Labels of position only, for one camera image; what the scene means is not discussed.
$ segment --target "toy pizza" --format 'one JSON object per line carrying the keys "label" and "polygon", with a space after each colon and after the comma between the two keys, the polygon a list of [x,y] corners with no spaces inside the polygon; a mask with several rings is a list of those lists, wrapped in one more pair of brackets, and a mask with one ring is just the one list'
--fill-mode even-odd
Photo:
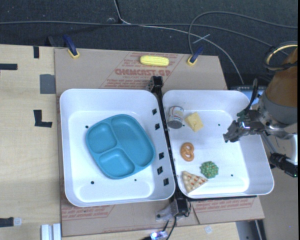
{"label": "toy pizza", "polygon": [[204,177],[189,173],[185,170],[182,172],[182,180],[184,187],[188,193],[196,190],[208,181]]}

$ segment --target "blue divided plate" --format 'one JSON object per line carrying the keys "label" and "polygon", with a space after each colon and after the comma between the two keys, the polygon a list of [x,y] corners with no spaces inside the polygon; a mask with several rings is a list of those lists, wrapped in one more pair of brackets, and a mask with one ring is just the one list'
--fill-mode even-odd
{"label": "blue divided plate", "polygon": [[127,114],[114,115],[91,126],[85,142],[96,164],[111,179],[140,172],[156,155],[146,131]]}

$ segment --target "cardboard box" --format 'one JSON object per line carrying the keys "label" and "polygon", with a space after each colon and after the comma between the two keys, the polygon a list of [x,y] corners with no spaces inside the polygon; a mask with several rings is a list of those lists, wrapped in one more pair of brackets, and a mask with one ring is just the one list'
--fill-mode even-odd
{"label": "cardboard box", "polygon": [[[166,221],[156,221],[156,212],[169,200],[76,207],[64,194],[60,95],[68,89],[147,89],[151,76],[162,76],[162,92],[168,90],[227,90],[217,56],[199,56],[194,66],[187,65],[188,54],[79,49],[73,59],[66,48],[54,50],[57,97],[57,128],[61,191],[62,235],[79,236],[144,229],[162,229]],[[169,58],[167,67],[147,66],[142,55]],[[192,201],[189,217],[177,221],[177,227],[263,219],[259,197]]]}

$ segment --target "brown donut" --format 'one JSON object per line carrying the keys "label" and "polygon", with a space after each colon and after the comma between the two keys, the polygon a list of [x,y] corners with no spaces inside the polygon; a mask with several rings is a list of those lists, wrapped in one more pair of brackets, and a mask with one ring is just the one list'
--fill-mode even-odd
{"label": "brown donut", "polygon": [[194,145],[190,142],[183,143],[180,149],[180,154],[184,160],[191,162],[195,158]]}

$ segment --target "silver can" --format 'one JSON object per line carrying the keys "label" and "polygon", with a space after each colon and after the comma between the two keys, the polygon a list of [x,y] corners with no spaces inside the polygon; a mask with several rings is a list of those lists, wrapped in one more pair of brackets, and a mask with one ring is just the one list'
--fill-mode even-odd
{"label": "silver can", "polygon": [[169,108],[167,125],[173,129],[179,129],[183,125],[184,109],[180,106],[172,106]]}

